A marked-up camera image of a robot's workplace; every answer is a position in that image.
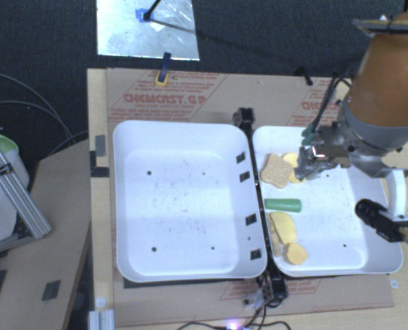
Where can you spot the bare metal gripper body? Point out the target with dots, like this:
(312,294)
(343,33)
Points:
(362,156)

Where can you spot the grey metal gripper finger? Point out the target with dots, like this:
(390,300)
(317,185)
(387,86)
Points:
(319,171)
(301,165)

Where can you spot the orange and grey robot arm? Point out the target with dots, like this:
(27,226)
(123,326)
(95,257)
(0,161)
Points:
(389,81)

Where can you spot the yellow round chip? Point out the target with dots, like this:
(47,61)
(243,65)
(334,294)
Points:
(294,178)
(296,253)
(290,159)

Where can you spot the tan toast slice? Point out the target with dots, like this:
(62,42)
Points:
(276,171)

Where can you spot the green cylinder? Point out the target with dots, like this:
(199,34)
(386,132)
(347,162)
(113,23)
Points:
(282,205)

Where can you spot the thin black rod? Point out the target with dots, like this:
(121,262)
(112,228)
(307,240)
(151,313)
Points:
(258,187)

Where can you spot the white plastic tray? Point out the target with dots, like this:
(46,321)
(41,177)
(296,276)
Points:
(331,218)
(183,201)

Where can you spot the yellow oval chip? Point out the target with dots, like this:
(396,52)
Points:
(284,227)

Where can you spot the brown cardboard board red print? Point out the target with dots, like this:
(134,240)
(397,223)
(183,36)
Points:
(272,95)

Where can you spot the pale yellow strip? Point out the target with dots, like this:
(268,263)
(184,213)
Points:
(275,242)

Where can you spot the black cylinder on white bracket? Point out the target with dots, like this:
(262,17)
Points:
(379,218)

